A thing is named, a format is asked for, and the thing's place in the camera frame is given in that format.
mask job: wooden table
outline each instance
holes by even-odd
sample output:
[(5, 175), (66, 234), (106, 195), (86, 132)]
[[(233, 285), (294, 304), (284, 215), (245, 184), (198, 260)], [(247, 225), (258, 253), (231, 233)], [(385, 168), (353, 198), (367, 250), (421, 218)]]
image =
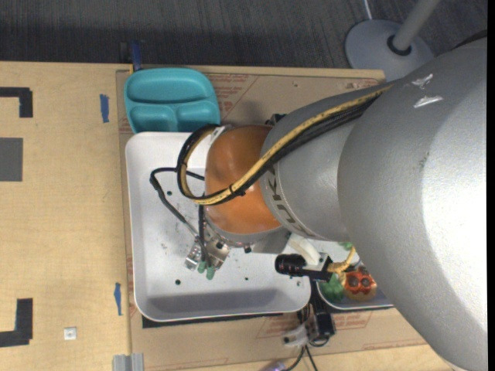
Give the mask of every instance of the wooden table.
[[(136, 350), (127, 301), (128, 221), (122, 209), (127, 194), (123, 197), (119, 153), (122, 136), (128, 134), (119, 123), (117, 91), (118, 74), (128, 69), (119, 64), (0, 63), (0, 87), (29, 88), (33, 98), (32, 117), (20, 117), (19, 99), (0, 97), (0, 138), (22, 139), (22, 181), (0, 181), (0, 369), (108, 370), (114, 355)], [(380, 77), (366, 70), (199, 69), (265, 76), (259, 89), (284, 78), (299, 89), (300, 98), (292, 97), (296, 106), (310, 94), (317, 99), (319, 84), (328, 78), (348, 78), (352, 88), (356, 79)], [(267, 97), (276, 100), (277, 94)], [(224, 113), (229, 106), (223, 105)], [(16, 320), (18, 300), (27, 300), (27, 313)], [(268, 358), (256, 352), (249, 357), (245, 361)], [(268, 363), (215, 369), (261, 369)], [(323, 354), (316, 363), (320, 369), (449, 369), (427, 345)], [(300, 369), (305, 368), (309, 363), (303, 360)]]

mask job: black corner marker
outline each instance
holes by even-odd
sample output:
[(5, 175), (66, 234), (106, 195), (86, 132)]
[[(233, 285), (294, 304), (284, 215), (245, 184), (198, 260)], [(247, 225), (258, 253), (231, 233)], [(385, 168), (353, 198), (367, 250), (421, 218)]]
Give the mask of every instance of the black corner marker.
[(29, 345), (32, 339), (32, 298), (17, 300), (15, 328), (13, 331), (0, 332), (0, 348)]
[(0, 87), (0, 97), (19, 98), (19, 118), (32, 118), (32, 91), (24, 87)]

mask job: round metal base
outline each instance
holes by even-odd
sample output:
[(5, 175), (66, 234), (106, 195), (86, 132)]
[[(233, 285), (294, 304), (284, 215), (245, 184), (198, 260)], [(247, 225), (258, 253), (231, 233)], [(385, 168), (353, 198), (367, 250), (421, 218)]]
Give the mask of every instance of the round metal base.
[(387, 40), (401, 25), (392, 21), (372, 19), (355, 25), (347, 34), (345, 49), (354, 69), (381, 69), (387, 81), (396, 80), (433, 59), (426, 43), (415, 37), (411, 52), (401, 56), (389, 48)]

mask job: white square marker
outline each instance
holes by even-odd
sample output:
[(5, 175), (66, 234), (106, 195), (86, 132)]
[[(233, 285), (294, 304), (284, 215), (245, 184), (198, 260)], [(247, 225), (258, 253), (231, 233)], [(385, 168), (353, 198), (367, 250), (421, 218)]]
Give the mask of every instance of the white square marker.
[(77, 339), (77, 327), (66, 327), (63, 329), (63, 339), (66, 341)]

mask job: teal plate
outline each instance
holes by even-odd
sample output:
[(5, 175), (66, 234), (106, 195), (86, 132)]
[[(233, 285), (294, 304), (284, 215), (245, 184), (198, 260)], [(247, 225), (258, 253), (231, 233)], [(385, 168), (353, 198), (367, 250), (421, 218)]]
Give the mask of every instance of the teal plate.
[(125, 82), (124, 99), (133, 132), (194, 132), (220, 123), (215, 90), (197, 70), (139, 70)]

